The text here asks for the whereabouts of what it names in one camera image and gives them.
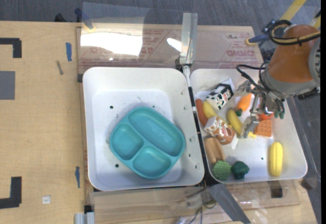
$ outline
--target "toy broccoli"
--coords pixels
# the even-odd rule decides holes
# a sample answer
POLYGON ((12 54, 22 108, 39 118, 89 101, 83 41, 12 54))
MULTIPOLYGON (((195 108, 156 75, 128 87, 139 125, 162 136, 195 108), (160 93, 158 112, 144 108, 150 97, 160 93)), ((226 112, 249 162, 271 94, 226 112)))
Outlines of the toy broccoli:
POLYGON ((231 167, 231 172, 235 179, 240 180, 249 172, 249 167, 243 161, 236 161, 231 167))
POLYGON ((213 166, 213 175, 219 180, 226 180, 231 174, 231 165, 222 160, 218 160, 213 166))

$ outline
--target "orange block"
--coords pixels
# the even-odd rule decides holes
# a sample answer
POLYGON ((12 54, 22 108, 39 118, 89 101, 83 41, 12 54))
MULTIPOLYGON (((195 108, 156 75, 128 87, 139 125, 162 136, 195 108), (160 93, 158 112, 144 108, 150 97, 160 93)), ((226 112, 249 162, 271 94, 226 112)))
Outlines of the orange block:
POLYGON ((262 120, 256 126, 254 134, 271 137, 271 120, 262 120))

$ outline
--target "gray square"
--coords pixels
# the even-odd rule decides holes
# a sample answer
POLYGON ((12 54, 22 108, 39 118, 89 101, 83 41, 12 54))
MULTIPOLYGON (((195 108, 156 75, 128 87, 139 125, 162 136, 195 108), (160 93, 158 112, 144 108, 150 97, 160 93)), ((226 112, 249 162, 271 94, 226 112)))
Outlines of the gray square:
POLYGON ((15 99, 15 71, 0 71, 0 100, 15 99))

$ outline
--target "teal plate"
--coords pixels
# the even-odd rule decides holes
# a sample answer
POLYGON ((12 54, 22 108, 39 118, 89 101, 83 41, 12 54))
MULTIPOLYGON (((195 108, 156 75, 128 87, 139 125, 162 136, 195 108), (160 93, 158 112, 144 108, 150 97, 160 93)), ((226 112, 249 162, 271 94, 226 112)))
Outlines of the teal plate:
POLYGON ((146 179, 157 179, 168 173, 184 147, 182 132, 148 107, 130 111, 110 135, 113 154, 146 179))

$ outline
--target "wooden table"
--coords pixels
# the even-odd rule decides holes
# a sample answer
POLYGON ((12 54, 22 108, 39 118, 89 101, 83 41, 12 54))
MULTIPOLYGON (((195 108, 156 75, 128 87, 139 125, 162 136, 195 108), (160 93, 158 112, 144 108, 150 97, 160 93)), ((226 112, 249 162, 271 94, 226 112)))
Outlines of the wooden table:
MULTIPOLYGON (((80 26, 72 22, 0 21, 0 38, 22 42, 21 58, 13 58, 12 45, 0 44, 0 71, 15 72, 14 100, 0 100, 0 205, 15 196, 10 192, 11 178, 21 177, 21 203, 0 209, 0 223, 73 223, 74 214, 84 212, 76 51, 76 29, 80 26), (71 44, 71 60, 66 43, 71 44)), ((298 205, 246 210, 246 215, 253 223, 316 223, 306 190, 295 183, 298 205)))

